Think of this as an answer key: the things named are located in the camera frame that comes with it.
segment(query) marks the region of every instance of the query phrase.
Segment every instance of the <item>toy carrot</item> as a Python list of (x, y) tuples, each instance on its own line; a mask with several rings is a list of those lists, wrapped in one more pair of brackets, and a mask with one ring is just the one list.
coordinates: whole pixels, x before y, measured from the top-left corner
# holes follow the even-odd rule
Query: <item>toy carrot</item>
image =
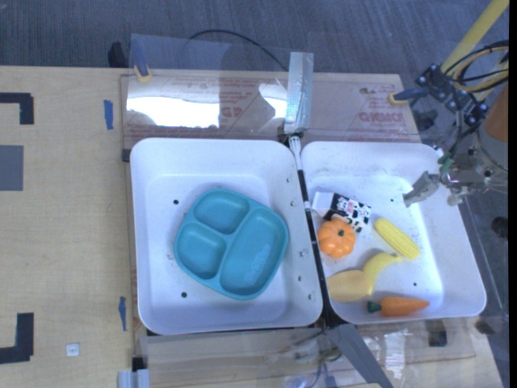
[(429, 306), (428, 301), (414, 297), (387, 296), (380, 303), (368, 302), (368, 312), (380, 312), (384, 316), (404, 316)]

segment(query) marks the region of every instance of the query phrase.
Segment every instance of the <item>yellow clip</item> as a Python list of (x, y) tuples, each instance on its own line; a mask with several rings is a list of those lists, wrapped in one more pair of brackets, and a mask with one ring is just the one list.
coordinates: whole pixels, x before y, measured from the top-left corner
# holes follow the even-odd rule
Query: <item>yellow clip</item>
[(137, 75), (138, 82), (147, 83), (153, 77), (153, 74), (151, 74), (151, 69), (149, 69), (147, 65), (145, 65), (145, 69), (147, 70), (146, 76), (140, 73), (140, 70), (138, 70), (136, 65), (133, 66), (133, 69), (135, 70), (135, 74)]
[(407, 100), (396, 100), (394, 97), (396, 94), (396, 92), (392, 92), (391, 94), (389, 94), (388, 102), (390, 102), (392, 105), (404, 105), (405, 103), (407, 103)]

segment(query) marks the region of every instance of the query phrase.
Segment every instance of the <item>metal bracket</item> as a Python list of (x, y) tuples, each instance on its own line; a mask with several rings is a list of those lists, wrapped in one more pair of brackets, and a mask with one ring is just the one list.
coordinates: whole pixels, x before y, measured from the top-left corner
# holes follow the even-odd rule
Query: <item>metal bracket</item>
[(413, 184), (413, 189), (406, 194), (402, 194), (404, 204), (409, 207), (417, 201), (424, 201), (427, 197), (435, 193), (439, 187), (439, 175), (429, 174), (424, 171)]
[(426, 88), (429, 94), (440, 102), (452, 93), (452, 84), (445, 78), (438, 65), (430, 65), (415, 82)]
[(313, 53), (292, 52), (289, 61), (288, 105), (284, 133), (303, 132), (309, 127), (313, 93)]
[(345, 323), (327, 331), (329, 338), (367, 383), (377, 383), (382, 388), (393, 388), (372, 351), (364, 343), (355, 325)]

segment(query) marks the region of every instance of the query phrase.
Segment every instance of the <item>toy food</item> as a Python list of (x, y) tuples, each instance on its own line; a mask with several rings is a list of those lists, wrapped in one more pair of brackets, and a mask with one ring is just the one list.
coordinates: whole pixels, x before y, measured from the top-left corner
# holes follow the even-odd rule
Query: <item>toy food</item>
[(370, 280), (362, 270), (346, 270), (326, 280), (329, 296), (337, 302), (353, 302), (368, 295)]
[(396, 227), (390, 220), (379, 218), (373, 226), (377, 233), (401, 255), (408, 259), (416, 259), (420, 254), (420, 249), (410, 236)]
[(386, 296), (380, 303), (368, 302), (369, 313), (380, 311), (384, 316), (405, 316), (429, 306), (428, 301), (414, 297)]
[(399, 255), (390, 255), (389, 253), (377, 253), (364, 264), (363, 272), (366, 274), (370, 287), (368, 289), (368, 294), (372, 294), (373, 287), (375, 285), (377, 275), (387, 268), (390, 264), (394, 262), (402, 261), (402, 257)]
[(355, 245), (354, 229), (341, 218), (332, 217), (323, 222), (317, 232), (317, 242), (323, 253), (339, 259), (352, 252)]

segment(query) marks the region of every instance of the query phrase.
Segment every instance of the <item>blue divided plate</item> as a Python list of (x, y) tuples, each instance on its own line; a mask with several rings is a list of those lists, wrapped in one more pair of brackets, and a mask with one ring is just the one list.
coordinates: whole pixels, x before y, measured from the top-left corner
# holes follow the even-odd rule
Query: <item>blue divided plate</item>
[(288, 245), (287, 225), (277, 213), (225, 188), (202, 194), (174, 241), (178, 265), (226, 296), (252, 299), (278, 270)]

